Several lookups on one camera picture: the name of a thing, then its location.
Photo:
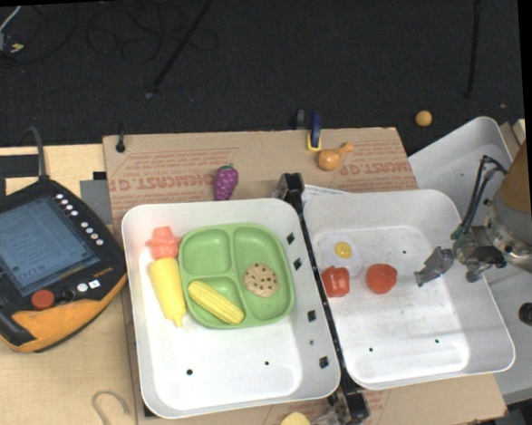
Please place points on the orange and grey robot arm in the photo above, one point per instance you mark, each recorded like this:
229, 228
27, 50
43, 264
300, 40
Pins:
515, 189

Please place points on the yellow ball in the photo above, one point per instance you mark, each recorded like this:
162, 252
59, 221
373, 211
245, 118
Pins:
423, 118

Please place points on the green divided plate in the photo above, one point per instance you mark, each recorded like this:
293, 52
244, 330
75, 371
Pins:
207, 254

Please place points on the red bell pepper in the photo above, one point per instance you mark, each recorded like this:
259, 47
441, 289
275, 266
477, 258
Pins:
335, 282

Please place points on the purple grapes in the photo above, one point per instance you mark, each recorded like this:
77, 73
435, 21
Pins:
225, 182

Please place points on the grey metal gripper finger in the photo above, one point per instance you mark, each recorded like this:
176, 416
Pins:
475, 275
435, 265

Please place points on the black cylinder on white bracket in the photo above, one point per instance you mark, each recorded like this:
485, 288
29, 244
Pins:
530, 315

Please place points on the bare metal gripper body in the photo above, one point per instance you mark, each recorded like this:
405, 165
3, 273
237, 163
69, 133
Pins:
486, 248

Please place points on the yellow corn cob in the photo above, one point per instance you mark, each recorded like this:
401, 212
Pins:
215, 302

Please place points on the white paper sheet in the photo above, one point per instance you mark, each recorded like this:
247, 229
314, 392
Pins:
323, 190

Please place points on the brown cardboard board red print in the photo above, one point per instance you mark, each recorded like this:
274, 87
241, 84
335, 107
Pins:
262, 162

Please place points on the orange-pink toy piece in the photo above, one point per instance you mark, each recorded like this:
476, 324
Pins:
163, 243

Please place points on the yellow mustard bottle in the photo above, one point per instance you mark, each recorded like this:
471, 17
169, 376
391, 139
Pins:
167, 284

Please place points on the white fried egg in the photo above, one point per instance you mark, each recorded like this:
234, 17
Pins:
343, 250

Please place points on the brown chicken drumstick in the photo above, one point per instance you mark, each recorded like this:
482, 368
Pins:
329, 158

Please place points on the thin black rod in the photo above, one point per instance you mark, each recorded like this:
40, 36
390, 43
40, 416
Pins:
315, 258

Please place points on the brown chocolate chip biscuit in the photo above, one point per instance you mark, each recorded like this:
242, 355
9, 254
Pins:
261, 280

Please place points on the red tomato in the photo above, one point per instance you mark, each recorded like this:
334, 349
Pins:
381, 279

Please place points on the white plastic tray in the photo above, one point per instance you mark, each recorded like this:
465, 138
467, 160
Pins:
231, 364
410, 328

